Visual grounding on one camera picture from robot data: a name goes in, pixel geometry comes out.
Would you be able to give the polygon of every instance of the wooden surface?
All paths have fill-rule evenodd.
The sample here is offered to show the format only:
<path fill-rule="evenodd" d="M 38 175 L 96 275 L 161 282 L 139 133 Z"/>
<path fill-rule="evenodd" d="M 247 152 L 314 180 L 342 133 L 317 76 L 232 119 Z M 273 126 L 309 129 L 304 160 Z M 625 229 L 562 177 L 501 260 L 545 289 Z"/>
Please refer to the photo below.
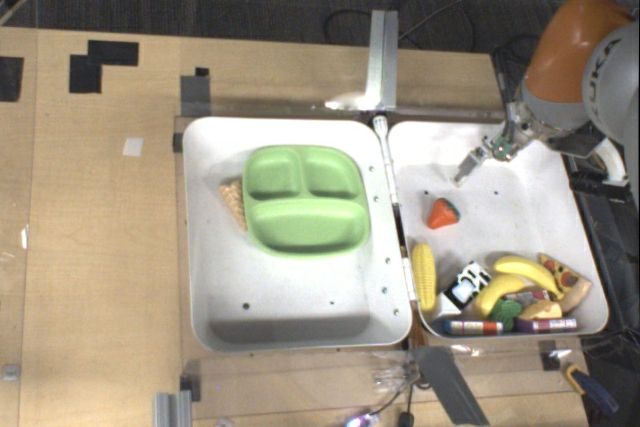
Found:
<path fill-rule="evenodd" d="M 86 54 L 88 39 L 137 41 L 140 63 L 104 67 L 101 95 L 72 95 L 69 56 Z M 3 226 L 14 223 L 3 243 L 25 220 L 30 224 L 24 322 L 19 298 L 3 296 L 0 306 L 0 315 L 20 317 L 13 335 L 2 326 L 2 336 L 13 336 L 6 347 L 19 347 L 24 333 L 20 386 L 0 383 L 3 426 L 151 425 L 153 394 L 176 392 L 189 361 L 206 371 L 205 387 L 213 386 L 209 402 L 196 407 L 199 418 L 209 415 L 196 424 L 201 427 L 225 411 L 234 413 L 237 426 L 340 425 L 384 398 L 372 388 L 370 355 L 358 352 L 323 354 L 320 365 L 303 353 L 247 363 L 250 356 L 187 348 L 183 360 L 179 191 L 171 145 L 180 75 L 193 75 L 195 67 L 210 69 L 214 102 L 318 104 L 363 90 L 366 49 L 0 29 L 0 55 L 11 52 L 35 63 L 37 96 L 27 87 L 10 106 L 13 118 L 5 116 L 10 107 L 0 106 L 0 123 L 5 133 L 15 132 L 11 137 L 29 133 L 17 130 L 16 120 L 34 127 L 32 147 L 15 141 L 6 148 L 14 160 L 5 183 L 16 186 L 0 189 L 3 202 L 12 189 L 26 187 L 28 194 L 31 177 L 24 166 L 33 156 L 30 201 L 23 202 L 28 210 L 0 214 Z M 487 56 L 401 51 L 399 67 L 399 104 L 500 110 Z M 30 81 L 35 74 L 25 75 Z M 18 115 L 19 109 L 26 114 Z M 128 137 L 144 139 L 140 157 L 123 156 Z M 492 423 L 585 425 L 579 397 L 558 372 L 541 372 L 532 350 L 497 370 L 490 359 L 483 367 L 476 363 L 482 358 L 461 356 L 462 371 Z M 581 358 L 577 350 L 571 354 Z M 0 346 L 0 364 L 15 358 L 20 354 Z M 243 365 L 266 365 L 268 371 L 256 378 L 239 371 Z M 223 378 L 233 403 L 215 399 L 216 380 Z M 349 379 L 351 391 L 340 391 L 338 384 Z M 523 379 L 527 384 L 518 384 Z M 292 385 L 298 393 L 287 396 Z M 264 397 L 275 406 L 265 405 Z M 417 425 L 448 425 L 431 392 L 416 396 L 414 410 Z M 383 425 L 394 424 L 391 413 Z"/>

